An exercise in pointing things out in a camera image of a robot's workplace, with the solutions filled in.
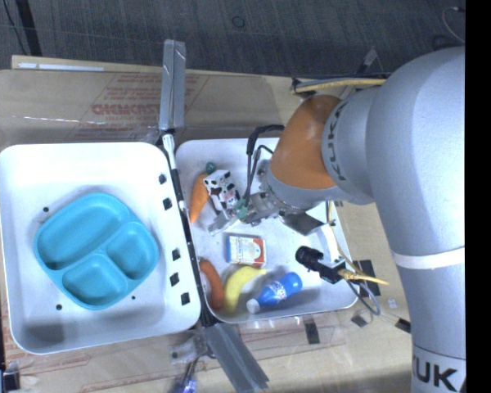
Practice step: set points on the white and orange carton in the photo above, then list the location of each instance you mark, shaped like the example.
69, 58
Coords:
245, 250

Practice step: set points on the orange carrot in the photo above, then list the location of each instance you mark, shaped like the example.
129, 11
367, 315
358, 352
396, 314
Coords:
198, 199

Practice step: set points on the blue divided plate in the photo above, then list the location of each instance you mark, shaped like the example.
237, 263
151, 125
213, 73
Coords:
86, 227

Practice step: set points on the thin black and white rod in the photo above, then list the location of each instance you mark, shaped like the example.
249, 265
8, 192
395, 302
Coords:
179, 191

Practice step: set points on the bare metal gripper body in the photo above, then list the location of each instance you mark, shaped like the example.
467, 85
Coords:
264, 207

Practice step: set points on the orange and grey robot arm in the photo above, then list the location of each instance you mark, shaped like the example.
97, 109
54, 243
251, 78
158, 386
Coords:
405, 145

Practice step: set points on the brown cardboard board red print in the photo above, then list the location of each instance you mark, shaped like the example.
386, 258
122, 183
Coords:
57, 109

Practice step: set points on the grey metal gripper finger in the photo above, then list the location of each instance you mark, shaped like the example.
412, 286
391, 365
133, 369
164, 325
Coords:
222, 222

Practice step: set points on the yellow banana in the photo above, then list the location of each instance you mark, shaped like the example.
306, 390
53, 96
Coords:
236, 285

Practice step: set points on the blue bottle white cap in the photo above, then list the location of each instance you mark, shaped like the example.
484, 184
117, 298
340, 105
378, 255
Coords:
278, 290

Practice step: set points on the white plastic tray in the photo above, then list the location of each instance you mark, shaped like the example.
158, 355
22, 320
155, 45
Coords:
294, 252
106, 166

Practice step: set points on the white black spotted carton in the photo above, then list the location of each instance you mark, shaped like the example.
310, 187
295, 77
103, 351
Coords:
220, 186

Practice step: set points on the brown sausage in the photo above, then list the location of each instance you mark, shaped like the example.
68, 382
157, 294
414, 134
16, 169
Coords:
213, 281

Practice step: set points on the black cylinder on white bracket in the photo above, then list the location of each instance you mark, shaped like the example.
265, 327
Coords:
316, 262

